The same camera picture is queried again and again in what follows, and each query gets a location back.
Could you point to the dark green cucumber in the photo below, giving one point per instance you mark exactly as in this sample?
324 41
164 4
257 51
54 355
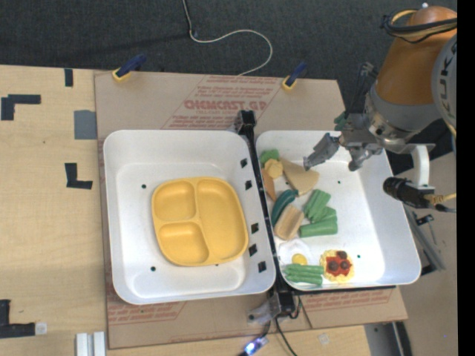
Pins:
282 204

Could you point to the white plastic tray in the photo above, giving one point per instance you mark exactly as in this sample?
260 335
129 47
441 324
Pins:
133 184
371 217

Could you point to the green asparagus bundle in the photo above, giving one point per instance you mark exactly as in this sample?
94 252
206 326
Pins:
316 204

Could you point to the black cylinder on white bracket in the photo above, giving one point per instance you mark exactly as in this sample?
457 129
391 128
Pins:
408 191

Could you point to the white fried egg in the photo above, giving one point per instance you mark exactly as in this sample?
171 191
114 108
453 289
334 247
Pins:
295 252

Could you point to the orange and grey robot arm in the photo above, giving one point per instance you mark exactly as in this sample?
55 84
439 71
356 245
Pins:
408 72

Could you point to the thin black rod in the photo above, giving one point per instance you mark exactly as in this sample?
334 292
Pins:
264 198

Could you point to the green beans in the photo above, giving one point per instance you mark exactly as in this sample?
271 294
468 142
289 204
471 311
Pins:
304 273

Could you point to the yellow divided plate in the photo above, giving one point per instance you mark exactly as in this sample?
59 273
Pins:
200 221

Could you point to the yellow spaghetti with meatballs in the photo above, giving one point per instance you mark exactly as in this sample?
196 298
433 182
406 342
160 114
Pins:
337 267

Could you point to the green celery piece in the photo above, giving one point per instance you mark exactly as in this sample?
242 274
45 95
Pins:
320 227

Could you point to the tan bread loaf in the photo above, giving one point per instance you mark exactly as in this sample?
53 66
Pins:
288 223

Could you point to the tan bread slice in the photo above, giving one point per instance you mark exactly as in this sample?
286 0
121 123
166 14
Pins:
301 176

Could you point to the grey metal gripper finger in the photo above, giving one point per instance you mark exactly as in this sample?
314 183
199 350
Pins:
320 153
359 158

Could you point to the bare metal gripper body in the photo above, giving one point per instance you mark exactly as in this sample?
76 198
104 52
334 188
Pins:
371 135

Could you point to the orange carrot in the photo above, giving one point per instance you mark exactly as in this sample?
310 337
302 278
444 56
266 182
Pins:
269 187

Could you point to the green broccoli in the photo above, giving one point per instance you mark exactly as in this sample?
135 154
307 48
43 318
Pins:
268 155

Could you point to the brown cardboard board red print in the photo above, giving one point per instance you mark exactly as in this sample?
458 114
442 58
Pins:
156 98

